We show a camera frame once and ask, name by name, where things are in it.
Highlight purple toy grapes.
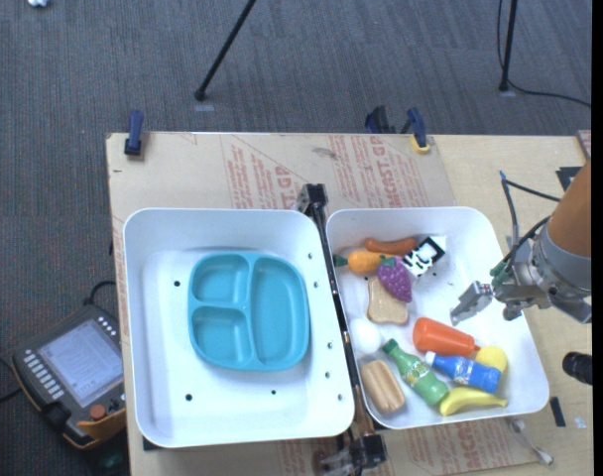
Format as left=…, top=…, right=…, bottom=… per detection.
left=376, top=255, right=414, bottom=304

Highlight yellow toy lemon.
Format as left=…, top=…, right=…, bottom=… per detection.
left=474, top=344, right=509, bottom=374

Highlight tan toy hot dog bun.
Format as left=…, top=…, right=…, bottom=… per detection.
left=358, top=358, right=407, bottom=415

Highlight orange toy bottle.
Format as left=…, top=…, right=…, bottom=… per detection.
left=412, top=316, right=482, bottom=358

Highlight black tripod leg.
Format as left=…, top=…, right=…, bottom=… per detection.
left=497, top=0, right=524, bottom=93
left=192, top=0, right=272, bottom=102

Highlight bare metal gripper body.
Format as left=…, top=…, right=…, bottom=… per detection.
left=491, top=253, right=593, bottom=324

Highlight white toy egg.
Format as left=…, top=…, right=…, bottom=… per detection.
left=348, top=317, right=383, bottom=356

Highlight orange toy sausage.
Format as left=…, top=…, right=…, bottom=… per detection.
left=363, top=236, right=419, bottom=257

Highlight tan toy bread slice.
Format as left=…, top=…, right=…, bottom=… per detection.
left=365, top=275, right=412, bottom=327

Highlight black and white carton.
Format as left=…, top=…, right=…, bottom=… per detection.
left=401, top=235, right=448, bottom=279

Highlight blue divided plate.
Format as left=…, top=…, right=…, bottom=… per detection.
left=186, top=250, right=311, bottom=373

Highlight orange toy carrot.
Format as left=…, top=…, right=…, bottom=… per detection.
left=331, top=249, right=390, bottom=275

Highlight white plastic tray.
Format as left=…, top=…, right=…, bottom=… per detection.
left=324, top=205, right=551, bottom=431
left=122, top=207, right=357, bottom=450

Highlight yellow banana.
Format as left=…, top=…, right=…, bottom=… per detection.
left=437, top=386, right=510, bottom=417

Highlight blue toy bottle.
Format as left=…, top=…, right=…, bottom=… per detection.
left=423, top=350, right=503, bottom=396

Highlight green toy bottle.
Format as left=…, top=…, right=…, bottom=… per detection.
left=381, top=337, right=450, bottom=408

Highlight brown cardboard board red print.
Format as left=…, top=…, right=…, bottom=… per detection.
left=105, top=131, right=548, bottom=476

